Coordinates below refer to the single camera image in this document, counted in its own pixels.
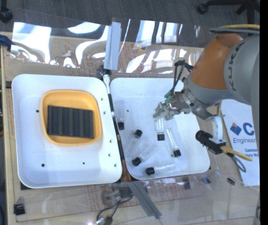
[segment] glass vial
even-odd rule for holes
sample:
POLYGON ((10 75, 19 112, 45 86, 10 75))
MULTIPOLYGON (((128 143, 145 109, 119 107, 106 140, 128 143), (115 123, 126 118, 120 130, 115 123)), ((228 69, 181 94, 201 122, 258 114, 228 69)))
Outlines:
POLYGON ((114 114, 116 118, 117 125, 119 130, 125 129, 125 101, 118 100, 115 102, 114 114))
POLYGON ((158 151, 158 146, 155 143, 144 144, 143 147, 140 147, 132 163, 134 166, 138 166, 141 162, 145 162, 151 156, 153 156, 158 151))
POLYGON ((166 133, 167 133, 167 137, 168 137, 167 144, 168 144, 169 149, 172 151, 173 156, 175 158, 180 157, 181 152, 180 152, 179 145, 177 143, 173 128, 171 128, 171 127, 167 128, 166 133))
POLYGON ((125 155, 127 157, 131 157, 133 156, 133 154, 136 153, 139 144, 140 144, 140 137, 142 135, 142 131, 141 130, 136 130, 134 134, 131 134, 125 144, 125 155))
POLYGON ((145 172, 147 175, 152 175, 152 174, 162 174, 166 173, 169 171, 172 171, 176 168, 176 164, 173 160, 165 160, 162 162, 159 162, 158 164, 155 164, 152 167, 148 167, 145 172))
POLYGON ((157 132, 157 140, 164 141, 164 117, 155 120, 155 131, 157 132))

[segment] dark floor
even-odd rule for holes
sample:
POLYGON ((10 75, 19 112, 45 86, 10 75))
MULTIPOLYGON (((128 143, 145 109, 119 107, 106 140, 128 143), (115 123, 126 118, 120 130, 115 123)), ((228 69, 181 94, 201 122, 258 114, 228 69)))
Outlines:
MULTIPOLYGON (((26 22, 54 28, 75 26, 81 22, 110 25, 112 18, 131 18, 181 23, 186 28, 181 44, 204 47, 211 35, 208 28, 247 23, 246 11, 236 13, 239 5, 212 6, 203 15, 197 7, 208 0, 7 0, 14 18, 3 23, 0 32, 12 32, 14 22, 26 22), (195 26, 201 28, 196 39, 195 26)), ((260 24, 255 12, 254 23, 260 24)))

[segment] white paper sign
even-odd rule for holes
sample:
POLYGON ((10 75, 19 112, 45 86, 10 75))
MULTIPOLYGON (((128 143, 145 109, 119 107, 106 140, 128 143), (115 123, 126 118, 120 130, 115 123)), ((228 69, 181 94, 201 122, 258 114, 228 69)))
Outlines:
POLYGON ((252 108, 249 105, 234 101, 222 101, 222 114, 233 150, 251 157, 252 161, 239 158, 246 167, 240 170, 243 183, 248 186, 260 185, 260 168, 258 147, 253 126, 252 108))

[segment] clear vial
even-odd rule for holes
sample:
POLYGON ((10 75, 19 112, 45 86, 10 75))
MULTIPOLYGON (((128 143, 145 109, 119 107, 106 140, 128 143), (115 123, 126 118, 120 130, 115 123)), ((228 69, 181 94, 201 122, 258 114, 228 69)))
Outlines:
POLYGON ((124 130, 126 121, 124 100, 117 100, 115 102, 114 114, 119 130, 124 130))
POLYGON ((167 137, 168 137, 167 144, 168 144, 169 149, 172 151, 173 156, 175 158, 180 157, 181 152, 179 149, 179 141, 177 141, 177 139, 176 139, 176 134, 175 134, 173 128, 172 127, 167 128, 166 133, 167 133, 167 137))
POLYGON ((134 134, 131 134, 125 144, 125 155, 129 158, 132 158, 132 156, 136 153, 138 150, 139 144, 140 144, 140 137, 142 135, 141 130, 136 130, 134 134))
POLYGON ((169 171, 172 171, 176 168, 176 164, 175 162, 170 159, 170 160, 165 160, 162 162, 159 162, 158 164, 155 164, 152 167, 148 167, 145 172, 147 173, 147 175, 152 175, 152 174, 162 174, 162 173, 166 173, 169 171))
POLYGON ((151 156, 153 156, 158 151, 158 146, 155 143, 144 144, 143 147, 140 147, 132 163, 134 166, 138 166, 141 162, 145 162, 151 156))
POLYGON ((157 132, 157 140, 164 141, 164 117, 155 120, 155 131, 157 132))

